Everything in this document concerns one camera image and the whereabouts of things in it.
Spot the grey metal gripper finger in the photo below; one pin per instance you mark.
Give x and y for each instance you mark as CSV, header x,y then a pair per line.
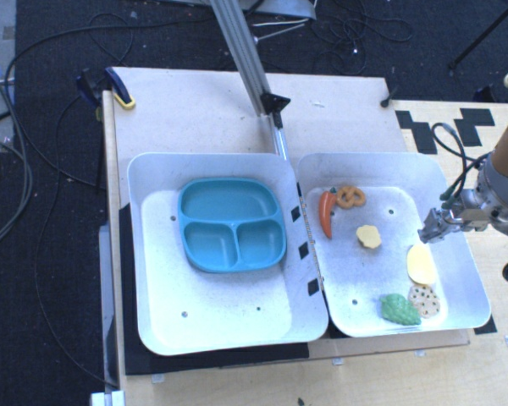
x,y
434,217
429,234

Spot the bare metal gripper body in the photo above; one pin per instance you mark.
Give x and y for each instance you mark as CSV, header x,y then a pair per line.
x,y
474,216

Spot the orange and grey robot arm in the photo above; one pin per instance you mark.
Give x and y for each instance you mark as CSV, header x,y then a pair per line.
x,y
503,171

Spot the yellow oval chip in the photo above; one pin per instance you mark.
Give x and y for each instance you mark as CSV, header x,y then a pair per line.
x,y
421,264

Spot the pale yellow biscuit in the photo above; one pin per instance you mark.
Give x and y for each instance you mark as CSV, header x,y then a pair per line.
x,y
368,237

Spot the beige cookie with green dots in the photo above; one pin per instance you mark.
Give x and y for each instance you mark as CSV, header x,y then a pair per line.
x,y
425,303

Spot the white plastic tray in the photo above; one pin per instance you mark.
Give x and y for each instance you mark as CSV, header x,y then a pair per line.
x,y
364,269
220,303

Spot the green grapes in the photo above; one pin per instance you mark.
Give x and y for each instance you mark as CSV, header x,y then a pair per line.
x,y
400,311

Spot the brown pretzel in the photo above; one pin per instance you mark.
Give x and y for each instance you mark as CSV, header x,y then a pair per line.
x,y
343,199

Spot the orange carrot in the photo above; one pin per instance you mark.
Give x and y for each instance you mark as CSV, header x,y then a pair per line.
x,y
325,214

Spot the blue divided plate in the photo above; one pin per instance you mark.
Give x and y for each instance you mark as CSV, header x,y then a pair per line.
x,y
230,231

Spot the pale flat board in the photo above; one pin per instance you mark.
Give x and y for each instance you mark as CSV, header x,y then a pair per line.
x,y
194,112

